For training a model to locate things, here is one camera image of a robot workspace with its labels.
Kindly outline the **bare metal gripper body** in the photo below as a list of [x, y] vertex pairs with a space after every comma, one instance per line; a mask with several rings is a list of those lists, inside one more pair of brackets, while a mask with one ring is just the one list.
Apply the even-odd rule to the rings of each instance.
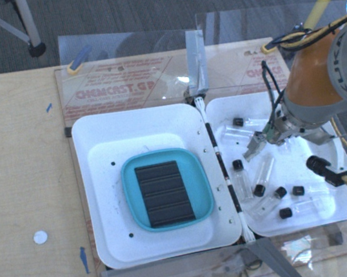
[[323, 123], [307, 123], [295, 118], [290, 113], [281, 115], [276, 119], [269, 120], [264, 130], [266, 141], [270, 144], [280, 146], [286, 139], [301, 137], [311, 131], [320, 130]]

